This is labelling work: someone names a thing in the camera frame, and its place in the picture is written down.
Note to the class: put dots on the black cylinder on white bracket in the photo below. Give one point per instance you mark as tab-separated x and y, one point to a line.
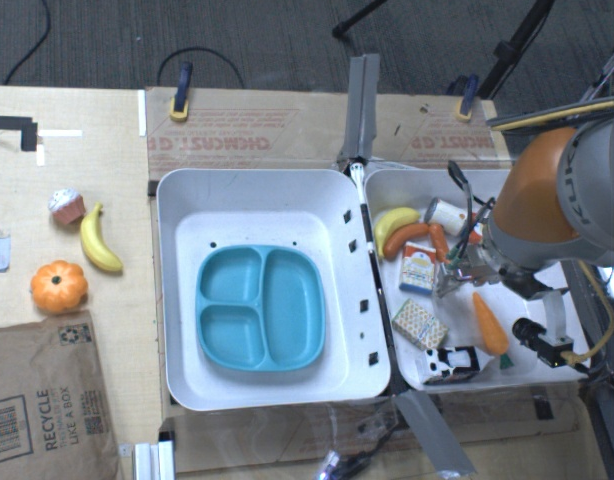
537	337

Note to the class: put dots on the patterned yellow carton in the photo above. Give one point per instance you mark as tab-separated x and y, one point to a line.
419	324

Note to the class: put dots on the pink cupcake white icing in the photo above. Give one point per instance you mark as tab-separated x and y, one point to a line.
67	205

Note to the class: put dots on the brown paper bag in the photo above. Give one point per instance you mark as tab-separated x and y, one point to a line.
42	398

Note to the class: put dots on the yellow banana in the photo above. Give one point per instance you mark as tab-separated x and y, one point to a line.
97	245
394	218

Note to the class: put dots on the orange sausage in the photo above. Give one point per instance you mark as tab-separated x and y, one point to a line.
439	242
404	238

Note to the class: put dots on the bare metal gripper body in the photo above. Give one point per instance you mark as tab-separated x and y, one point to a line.
479	267

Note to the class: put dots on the blue divided plate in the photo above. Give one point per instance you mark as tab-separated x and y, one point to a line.
292	308

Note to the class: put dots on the brown cardboard board red print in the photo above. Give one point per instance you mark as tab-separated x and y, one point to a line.
267	128

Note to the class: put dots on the orange and white carton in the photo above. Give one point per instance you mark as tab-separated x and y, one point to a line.
417	268

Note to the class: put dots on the white can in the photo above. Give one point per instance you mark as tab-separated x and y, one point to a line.
449	215

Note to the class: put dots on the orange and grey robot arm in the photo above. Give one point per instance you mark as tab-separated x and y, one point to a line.
537	203

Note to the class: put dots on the orange pumpkin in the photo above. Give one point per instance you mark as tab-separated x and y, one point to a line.
59	287

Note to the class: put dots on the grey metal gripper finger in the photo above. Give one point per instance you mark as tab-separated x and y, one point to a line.
441	283
456	277

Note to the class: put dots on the orange carrot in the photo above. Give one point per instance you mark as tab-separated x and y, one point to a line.
489	328

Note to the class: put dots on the white plastic tray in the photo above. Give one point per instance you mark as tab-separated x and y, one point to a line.
337	288
462	318

